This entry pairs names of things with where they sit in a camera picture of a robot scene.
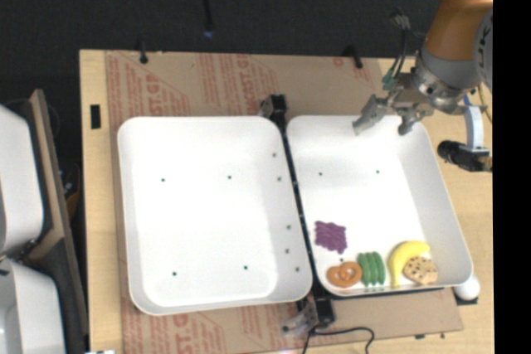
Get brown cardboard board red print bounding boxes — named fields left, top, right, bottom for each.
left=103, top=50, right=465, bottom=354

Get thin black rod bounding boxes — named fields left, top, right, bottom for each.
left=274, top=111, right=323, bottom=300

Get brown chocolate chip biscuit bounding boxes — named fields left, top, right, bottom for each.
left=402, top=255, right=439, bottom=286

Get white rounded object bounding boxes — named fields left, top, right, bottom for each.
left=452, top=274, right=481, bottom=302

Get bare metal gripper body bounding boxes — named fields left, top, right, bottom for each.
left=388, top=71, right=469, bottom=116

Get green pea pods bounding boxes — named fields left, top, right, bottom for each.
left=356, top=250, right=387, bottom=289

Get black block with thin wires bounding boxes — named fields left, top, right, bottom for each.
left=281, top=297, right=337, bottom=337
left=259, top=94, right=288, bottom=119

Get black cylinder on white bracket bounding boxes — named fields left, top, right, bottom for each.
left=436, top=103, right=493, bottom=173

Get white plastic tray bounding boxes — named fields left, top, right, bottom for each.
left=116, top=115, right=314, bottom=317
left=285, top=114, right=475, bottom=298

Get purple grapes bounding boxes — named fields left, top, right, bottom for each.
left=314, top=220, right=348, bottom=255

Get yellow banana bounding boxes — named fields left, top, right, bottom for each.
left=387, top=240, right=432, bottom=289

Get brown pretzel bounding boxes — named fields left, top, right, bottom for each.
left=326, top=260, right=364, bottom=289

